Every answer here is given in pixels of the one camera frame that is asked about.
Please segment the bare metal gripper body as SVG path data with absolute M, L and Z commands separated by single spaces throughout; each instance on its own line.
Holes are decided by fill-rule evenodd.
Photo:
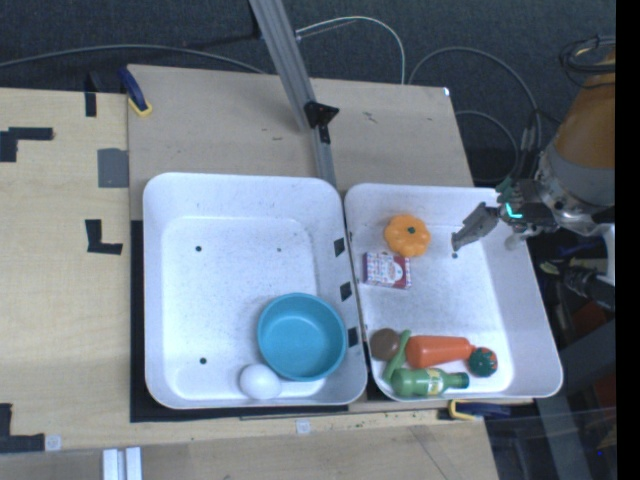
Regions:
M 587 237 L 602 235 L 615 224 L 613 206 L 583 201 L 557 181 L 506 178 L 496 193 L 498 215 L 516 233 L 536 235 L 563 228 Z

